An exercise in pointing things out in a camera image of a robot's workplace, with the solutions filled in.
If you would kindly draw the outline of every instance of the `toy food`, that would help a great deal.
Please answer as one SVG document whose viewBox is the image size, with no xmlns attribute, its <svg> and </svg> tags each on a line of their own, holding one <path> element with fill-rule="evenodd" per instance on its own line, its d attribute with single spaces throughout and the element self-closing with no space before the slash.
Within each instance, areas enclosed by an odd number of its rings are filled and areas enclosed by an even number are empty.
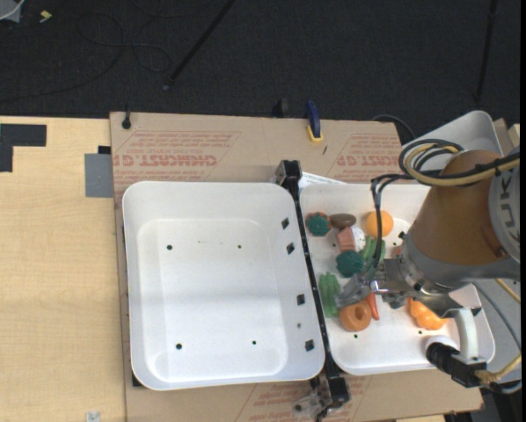
<svg viewBox="0 0 526 422">
<path fill-rule="evenodd" d="M 372 318 L 379 320 L 380 316 L 378 315 L 378 307 L 376 306 L 376 295 L 371 292 L 369 295 L 367 295 L 365 302 L 370 306 L 370 315 Z"/>
<path fill-rule="evenodd" d="M 337 317 L 339 310 L 335 304 L 335 295 L 340 293 L 340 284 L 337 281 L 337 277 L 330 272 L 320 275 L 318 288 L 325 316 Z"/>
<path fill-rule="evenodd" d="M 365 261 L 362 256 L 354 250 L 344 251 L 335 259 L 337 263 L 337 270 L 345 278 L 349 278 L 355 273 L 361 273 L 365 266 Z"/>
<path fill-rule="evenodd" d="M 407 298 L 410 314 L 415 317 L 415 322 L 426 330 L 439 330 L 449 320 L 441 319 L 431 309 L 412 297 Z"/>
<path fill-rule="evenodd" d="M 316 212 L 306 216 L 306 226 L 314 236 L 325 236 L 332 229 L 332 222 L 325 213 Z"/>
<path fill-rule="evenodd" d="M 381 210 L 380 220 L 383 225 L 382 237 L 388 236 L 390 232 L 392 231 L 392 229 L 394 228 L 394 219 L 392 218 L 390 213 L 388 213 L 387 211 Z M 365 222 L 365 231 L 369 233 L 371 236 L 378 237 L 378 225 L 377 225 L 376 211 L 371 211 L 369 215 L 367 216 L 367 220 Z"/>
<path fill-rule="evenodd" d="M 340 309 L 340 322 L 349 331 L 364 330 L 369 326 L 371 318 L 370 306 L 364 300 Z"/>
<path fill-rule="evenodd" d="M 335 237 L 340 251 L 361 251 L 366 245 L 365 233 L 359 227 L 345 227 Z"/>
<path fill-rule="evenodd" d="M 376 243 L 378 240 L 375 237 L 372 236 L 366 236 L 365 237 L 365 248 L 361 250 L 361 256 L 366 261 L 370 257 L 373 256 L 376 250 Z M 386 254 L 386 242 L 382 239 L 380 242 L 380 258 L 378 259 L 378 262 L 381 263 L 384 259 L 384 255 Z"/>
<path fill-rule="evenodd" d="M 330 215 L 330 220 L 332 221 L 332 226 L 335 229 L 344 229 L 357 223 L 357 218 L 354 215 L 348 215 L 345 213 Z"/>
</svg>

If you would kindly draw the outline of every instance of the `black cable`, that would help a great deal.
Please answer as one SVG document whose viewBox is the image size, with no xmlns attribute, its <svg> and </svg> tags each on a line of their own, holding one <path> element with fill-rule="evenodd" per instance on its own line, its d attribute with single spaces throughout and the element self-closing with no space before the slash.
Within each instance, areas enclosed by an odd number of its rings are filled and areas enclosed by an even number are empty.
<svg viewBox="0 0 526 422">
<path fill-rule="evenodd" d="M 26 35 L 25 34 L 26 30 L 37 28 L 37 27 L 44 26 L 44 25 L 49 26 L 50 21 L 60 20 L 59 17 L 62 14 L 63 8 L 69 3 L 69 1 L 70 0 L 61 0 L 61 2 L 58 5 L 56 5 L 55 8 L 48 9 L 47 12 L 49 12 L 52 15 L 52 17 L 45 20 L 46 24 L 42 23 L 43 22 L 42 19 L 39 19 L 38 22 L 36 23 L 26 23 L 26 20 L 25 20 L 25 23 L 20 24 L 19 26 L 15 26 L 14 30 L 7 32 L 7 35 L 19 34 L 23 36 L 23 35 Z"/>
<path fill-rule="evenodd" d="M 410 134 L 412 139 L 415 139 L 417 137 L 415 135 L 415 133 L 413 132 L 412 128 L 408 124 L 406 124 L 403 120 L 401 120 L 400 118 L 398 118 L 396 116 L 392 116 L 390 114 L 378 114 L 377 116 L 372 118 L 372 120 L 381 121 L 379 119 L 391 119 L 391 120 L 394 120 L 394 121 L 399 123 L 402 127 L 404 127 L 407 130 L 407 132 Z"/>
<path fill-rule="evenodd" d="M 79 32 L 79 34 L 84 39 L 88 40 L 89 42 L 91 42 L 93 44 L 104 46 L 104 47 L 119 47 L 120 50 L 119 50 L 118 54 L 115 56 L 114 60 L 104 70 L 102 70 L 100 73 L 98 73 L 96 76 L 93 76 L 89 80 L 85 80 L 82 83 L 74 84 L 74 85 L 66 87 L 66 88 L 56 89 L 56 90 L 52 90 L 52 91 L 33 92 L 33 93 L 22 95 L 22 96 L 16 96 L 16 97 L 11 97 L 11 98 L 4 98 L 4 99 L 0 100 L 0 105 L 2 105 L 4 103 L 9 103 L 9 102 L 12 102 L 12 101 L 24 99 L 24 98 L 41 97 L 41 96 L 53 95 L 53 94 L 61 93 L 61 92 L 65 92 L 65 91 L 73 91 L 73 90 L 78 89 L 80 87 L 86 86 L 87 84 L 90 84 L 90 83 L 100 79 L 101 77 L 106 75 L 112 68 L 114 68 L 114 66 L 118 63 L 118 61 L 122 57 L 122 53 L 124 52 L 125 47 L 131 47 L 133 49 L 133 52 L 135 53 L 137 61 L 139 61 L 139 63 L 144 68 L 146 68 L 146 69 L 148 69 L 148 70 L 150 70 L 152 72 L 163 72 L 163 71 L 166 71 L 172 65 L 172 58 L 171 58 L 171 55 L 169 54 L 169 52 L 167 52 L 162 47 L 155 46 L 155 45 L 152 45 L 152 44 L 137 43 L 137 42 L 135 42 L 135 38 L 143 31 L 144 28 L 146 28 L 148 25 L 150 25 L 152 22 L 154 22 L 157 18 L 178 18 L 178 17 L 190 16 L 190 15 L 193 15 L 195 13 L 198 13 L 198 12 L 206 10 L 212 4 L 213 1 L 214 0 L 208 0 L 208 2 L 206 4 L 204 4 L 201 7 L 195 9 L 194 11 L 181 12 L 181 13 L 178 13 L 178 14 L 164 15 L 164 14 L 161 14 L 161 10 L 163 9 L 163 5 L 161 3 L 161 0 L 158 0 L 158 2 L 159 2 L 159 5 L 158 5 L 158 7 L 159 7 L 159 9 L 158 9 L 159 14 L 153 14 L 153 16 L 155 16 L 155 17 L 152 17 L 145 24 L 141 25 L 140 28 L 136 31 L 136 33 L 133 35 L 131 41 L 126 41 L 125 40 L 124 27 L 122 26 L 121 22 L 119 22 L 113 16 L 111 16 L 109 14 L 106 14 L 104 12 L 99 12 L 99 11 L 85 13 L 76 22 L 77 31 Z M 146 12 L 147 14 L 149 13 L 148 11 L 144 10 L 143 7 L 141 7 L 138 4 L 136 4 L 135 0 L 130 0 L 130 2 L 132 4 L 134 4 L 141 11 Z M 91 36 L 86 35 L 84 33 L 84 31 L 82 30 L 80 24 L 81 24 L 81 21 L 84 18 L 88 18 L 88 17 L 91 17 L 91 16 L 105 17 L 105 18 L 108 18 L 109 20 L 111 20 L 112 22 L 114 22 L 114 24 L 117 26 L 117 28 L 121 32 L 121 41 L 120 42 L 105 42 L 105 41 L 101 41 L 101 40 L 98 40 L 96 38 L 92 38 Z M 139 54 L 137 53 L 137 50 L 136 50 L 137 48 L 138 49 L 139 48 L 148 48 L 148 49 L 157 50 L 159 53 L 161 53 L 161 55 L 163 57 L 166 58 L 166 60 L 167 60 L 166 64 L 163 67 L 160 67 L 160 68 L 153 68 L 153 67 L 147 65 L 145 62 L 143 62 L 140 59 L 140 56 L 139 56 Z"/>
<path fill-rule="evenodd" d="M 129 0 L 129 1 L 130 1 L 131 4 L 133 4 L 140 11 L 143 11 L 146 14 L 149 14 L 150 16 L 153 16 L 155 18 L 183 18 L 183 17 L 193 16 L 194 14 L 198 14 L 200 12 L 205 11 L 206 9 L 208 9 L 208 7 L 210 7 L 210 5 L 215 0 L 208 0 L 204 5 L 201 5 L 200 7 L 195 8 L 195 9 L 193 9 L 191 11 L 177 12 L 175 14 L 162 14 L 162 11 L 164 9 L 162 0 L 157 0 L 158 10 L 155 11 L 155 12 L 148 11 L 143 6 L 141 6 L 137 2 L 137 0 Z"/>
<path fill-rule="evenodd" d="M 374 259 L 373 267 L 375 268 L 377 268 L 378 264 L 380 263 L 380 252 L 382 250 L 383 223 L 382 223 L 382 215 L 381 215 L 381 210 L 380 210 L 382 192 L 387 185 L 389 185 L 390 183 L 393 183 L 394 181 L 398 181 L 400 179 L 414 179 L 414 178 L 409 175 L 404 175 L 404 174 L 399 174 L 399 173 L 387 173 L 384 175 L 380 175 L 376 178 L 373 178 L 371 180 L 370 190 L 372 192 L 372 199 L 375 204 L 376 232 L 378 233 L 378 236 L 376 238 L 375 251 L 372 255 Z"/>
<path fill-rule="evenodd" d="M 421 152 L 420 155 L 418 155 L 418 157 L 416 157 L 413 161 L 413 168 L 417 171 L 420 171 L 421 168 L 425 165 L 425 163 L 435 157 L 435 156 L 439 156 L 439 155 L 444 155 L 445 153 L 449 153 L 447 150 L 435 150 L 435 151 L 429 151 L 429 150 L 426 150 L 426 151 L 423 151 Z"/>
<path fill-rule="evenodd" d="M 124 31 L 123 31 L 122 25 L 118 22 L 118 20 L 116 20 L 115 18 L 109 16 L 108 14 L 104 14 L 104 13 L 96 13 L 96 14 L 103 15 L 103 16 L 105 16 L 107 18 L 110 18 L 120 28 L 121 35 L 123 36 Z M 88 15 L 89 14 L 84 14 L 83 16 L 81 16 L 79 18 L 79 20 L 77 21 L 77 23 L 76 23 L 76 27 L 77 27 L 77 30 L 80 32 L 80 34 L 82 36 L 84 36 L 86 39 L 89 40 L 90 38 L 86 37 L 80 31 L 80 28 L 79 28 L 79 25 L 78 25 L 78 23 L 81 21 L 81 19 L 84 18 L 85 16 L 88 16 Z M 101 42 L 96 41 L 96 40 L 93 40 L 93 42 L 96 43 L 96 44 L 99 44 L 99 45 L 110 46 L 110 47 L 112 47 L 112 46 L 124 47 L 123 43 L 101 43 Z M 22 95 L 22 96 L 16 96 L 16 97 L 11 97 L 11 98 L 4 98 L 4 99 L 0 100 L 0 105 L 2 105 L 3 103 L 8 103 L 8 102 L 11 102 L 11 101 L 16 101 L 16 100 L 20 100 L 20 99 L 24 99 L 24 98 L 41 97 L 41 96 L 45 96 L 45 95 L 54 95 L 54 94 L 58 94 L 58 93 L 61 93 L 61 92 L 66 92 L 66 91 L 73 91 L 73 90 L 78 89 L 80 87 L 86 86 L 87 84 L 90 84 L 90 83 L 98 80 L 102 76 L 106 75 L 118 63 L 119 59 L 122 56 L 123 51 L 124 51 L 124 48 L 121 48 L 119 50 L 119 53 L 114 57 L 113 61 L 105 69 L 103 69 L 97 75 L 92 76 L 90 79 L 84 80 L 82 83 L 74 84 L 74 85 L 66 87 L 66 88 L 54 89 L 54 90 L 51 90 L 51 91 L 33 92 L 33 93 Z"/>
<path fill-rule="evenodd" d="M 410 142 L 400 152 L 400 156 L 398 158 L 398 166 L 399 166 L 400 170 L 402 170 L 405 174 L 409 175 L 409 173 L 408 173 L 408 171 L 407 171 L 407 169 L 405 167 L 405 164 L 404 164 L 405 156 L 407 155 L 407 153 L 411 149 L 414 149 L 415 147 L 419 147 L 420 145 L 428 144 L 428 143 L 435 144 L 435 146 L 432 147 L 432 149 L 435 149 L 435 148 L 444 149 L 444 147 L 454 147 L 458 151 L 464 150 L 464 148 L 461 145 L 458 145 L 458 144 L 456 144 L 454 142 L 444 141 L 444 140 L 441 140 L 441 139 L 421 139 L 421 140 L 418 140 L 418 141 L 415 141 L 415 142 Z M 451 154 L 451 152 L 449 152 L 446 149 L 444 149 L 443 152 L 447 152 L 448 154 Z"/>
</svg>

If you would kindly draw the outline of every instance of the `orange toy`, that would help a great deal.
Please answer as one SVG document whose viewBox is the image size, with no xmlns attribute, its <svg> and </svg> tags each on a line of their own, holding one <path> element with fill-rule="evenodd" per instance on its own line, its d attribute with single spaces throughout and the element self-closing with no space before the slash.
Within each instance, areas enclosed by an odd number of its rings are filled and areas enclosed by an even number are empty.
<svg viewBox="0 0 526 422">
<path fill-rule="evenodd" d="M 394 228 L 394 218 L 387 211 L 380 211 L 380 220 L 383 224 L 383 237 L 388 236 Z M 365 231 L 373 237 L 378 237 L 378 226 L 376 223 L 376 211 L 371 211 L 365 222 Z"/>
<path fill-rule="evenodd" d="M 378 306 L 376 305 L 375 293 L 371 292 L 369 295 L 367 295 L 367 298 L 365 299 L 365 301 L 370 306 L 370 315 L 372 316 L 372 318 L 375 320 L 380 320 L 380 316 L 378 315 Z"/>
<path fill-rule="evenodd" d="M 340 322 L 349 331 L 361 331 L 367 328 L 372 318 L 370 306 L 366 301 L 347 305 L 340 309 Z"/>
<path fill-rule="evenodd" d="M 412 297 L 407 298 L 407 302 L 410 308 L 410 314 L 415 317 L 415 322 L 426 330 L 439 330 L 449 320 L 441 319 L 431 309 L 425 306 L 418 300 L 414 300 Z"/>
</svg>

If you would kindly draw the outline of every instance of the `orange toy pepper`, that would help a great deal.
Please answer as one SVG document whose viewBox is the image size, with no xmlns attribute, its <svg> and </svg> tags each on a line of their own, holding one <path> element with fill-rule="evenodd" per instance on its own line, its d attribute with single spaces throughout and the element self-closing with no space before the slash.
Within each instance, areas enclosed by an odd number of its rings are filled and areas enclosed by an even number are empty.
<svg viewBox="0 0 526 422">
<path fill-rule="evenodd" d="M 407 298 L 410 314 L 415 317 L 415 322 L 426 330 L 439 330 L 449 319 L 441 319 L 431 309 L 412 297 Z"/>
</svg>

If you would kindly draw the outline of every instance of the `toy carrot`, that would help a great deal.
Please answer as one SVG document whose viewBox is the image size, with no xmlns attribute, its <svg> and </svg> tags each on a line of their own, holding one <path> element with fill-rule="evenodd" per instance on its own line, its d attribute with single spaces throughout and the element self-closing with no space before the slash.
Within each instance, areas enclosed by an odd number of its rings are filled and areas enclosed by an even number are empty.
<svg viewBox="0 0 526 422">
<path fill-rule="evenodd" d="M 371 292 L 369 295 L 367 295 L 365 300 L 370 306 L 370 315 L 372 318 L 375 320 L 380 319 L 380 316 L 378 315 L 378 307 L 376 306 L 376 295 Z"/>
</svg>

